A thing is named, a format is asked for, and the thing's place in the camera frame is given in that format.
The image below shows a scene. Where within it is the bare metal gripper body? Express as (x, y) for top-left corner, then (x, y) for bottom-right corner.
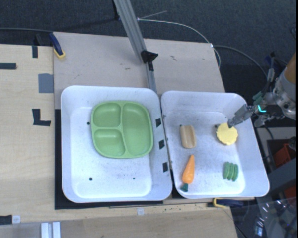
(248, 92), (297, 121)

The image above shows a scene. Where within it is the yellow round biscuit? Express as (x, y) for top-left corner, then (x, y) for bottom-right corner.
(215, 122), (239, 146)

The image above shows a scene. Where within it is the white plastic tray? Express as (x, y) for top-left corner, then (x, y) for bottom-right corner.
(60, 85), (173, 204)
(160, 90), (271, 200)

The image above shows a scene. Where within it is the tan toy bread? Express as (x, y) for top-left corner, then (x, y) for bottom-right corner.
(179, 124), (197, 149)

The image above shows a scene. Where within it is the green toy pea pod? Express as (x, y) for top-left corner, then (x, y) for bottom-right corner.
(223, 161), (239, 182)

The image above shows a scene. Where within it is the orange toy carrot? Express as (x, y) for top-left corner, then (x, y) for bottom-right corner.
(180, 154), (196, 193)

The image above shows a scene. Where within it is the green divided plate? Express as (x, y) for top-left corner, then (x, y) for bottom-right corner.
(90, 100), (154, 159)

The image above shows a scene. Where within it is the pale brown flat board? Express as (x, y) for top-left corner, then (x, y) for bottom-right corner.
(52, 31), (255, 206)

